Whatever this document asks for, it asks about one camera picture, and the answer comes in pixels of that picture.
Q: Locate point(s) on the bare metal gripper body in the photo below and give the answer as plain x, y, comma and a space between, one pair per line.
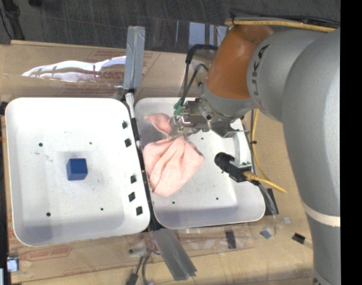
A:
198, 117

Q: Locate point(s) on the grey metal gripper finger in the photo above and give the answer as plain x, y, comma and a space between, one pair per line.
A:
182, 133
177, 121

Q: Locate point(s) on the pink cloth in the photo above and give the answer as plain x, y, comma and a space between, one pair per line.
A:
171, 162

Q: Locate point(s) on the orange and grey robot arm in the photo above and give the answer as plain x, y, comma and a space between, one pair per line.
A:
305, 99

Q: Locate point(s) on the white plastic tray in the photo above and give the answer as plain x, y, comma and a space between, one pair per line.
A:
210, 188
76, 188

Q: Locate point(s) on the brown cardboard board red print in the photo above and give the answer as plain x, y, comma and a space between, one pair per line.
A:
88, 61

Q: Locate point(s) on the blue cube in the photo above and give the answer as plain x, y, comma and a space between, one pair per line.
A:
77, 169

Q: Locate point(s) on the black cylinder on white bracket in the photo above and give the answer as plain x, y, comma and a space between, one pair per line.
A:
228, 163

